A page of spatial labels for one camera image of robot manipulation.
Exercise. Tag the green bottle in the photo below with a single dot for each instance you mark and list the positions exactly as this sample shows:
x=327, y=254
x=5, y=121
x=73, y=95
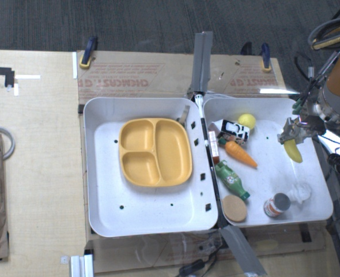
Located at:
x=230, y=179

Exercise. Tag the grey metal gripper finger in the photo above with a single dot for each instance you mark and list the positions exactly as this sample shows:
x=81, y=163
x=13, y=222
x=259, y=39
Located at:
x=289, y=130
x=301, y=139

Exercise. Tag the white crumpled plastic lump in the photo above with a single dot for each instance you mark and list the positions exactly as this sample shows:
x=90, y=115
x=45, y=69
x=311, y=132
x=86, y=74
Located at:
x=300, y=192

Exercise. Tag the black cylinder on white bracket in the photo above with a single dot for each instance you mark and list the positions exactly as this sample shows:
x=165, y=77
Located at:
x=337, y=163

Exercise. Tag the black and white carton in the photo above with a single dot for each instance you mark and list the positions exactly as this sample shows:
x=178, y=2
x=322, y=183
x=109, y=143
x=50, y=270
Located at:
x=233, y=130

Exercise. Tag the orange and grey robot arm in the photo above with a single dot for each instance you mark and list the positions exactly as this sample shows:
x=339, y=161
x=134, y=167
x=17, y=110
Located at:
x=338, y=76

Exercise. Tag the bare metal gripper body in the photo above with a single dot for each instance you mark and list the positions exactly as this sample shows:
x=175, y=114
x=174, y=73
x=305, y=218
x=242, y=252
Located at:
x=312, y=124

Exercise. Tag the orange carrot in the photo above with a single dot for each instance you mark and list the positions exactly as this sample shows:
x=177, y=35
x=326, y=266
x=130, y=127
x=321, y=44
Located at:
x=239, y=153

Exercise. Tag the yellow divided plate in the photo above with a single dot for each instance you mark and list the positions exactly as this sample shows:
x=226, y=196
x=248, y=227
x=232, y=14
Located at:
x=170, y=151

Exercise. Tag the brown cardboard board, red print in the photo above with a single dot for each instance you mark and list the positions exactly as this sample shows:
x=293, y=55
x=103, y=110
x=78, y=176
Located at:
x=129, y=74

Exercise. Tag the white plastic tray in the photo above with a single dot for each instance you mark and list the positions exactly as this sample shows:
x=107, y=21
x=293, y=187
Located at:
x=147, y=209
x=273, y=175

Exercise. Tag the tan round biscuit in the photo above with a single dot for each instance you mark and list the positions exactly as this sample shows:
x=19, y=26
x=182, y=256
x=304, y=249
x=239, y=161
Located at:
x=234, y=208

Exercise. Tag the yellow banana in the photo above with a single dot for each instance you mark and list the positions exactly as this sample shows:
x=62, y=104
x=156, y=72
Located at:
x=294, y=153

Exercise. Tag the yellow lemon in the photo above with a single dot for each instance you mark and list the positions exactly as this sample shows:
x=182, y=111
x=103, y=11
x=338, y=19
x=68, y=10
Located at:
x=247, y=121

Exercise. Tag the orange and white can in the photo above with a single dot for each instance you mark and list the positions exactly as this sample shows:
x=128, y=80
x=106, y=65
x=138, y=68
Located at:
x=275, y=206

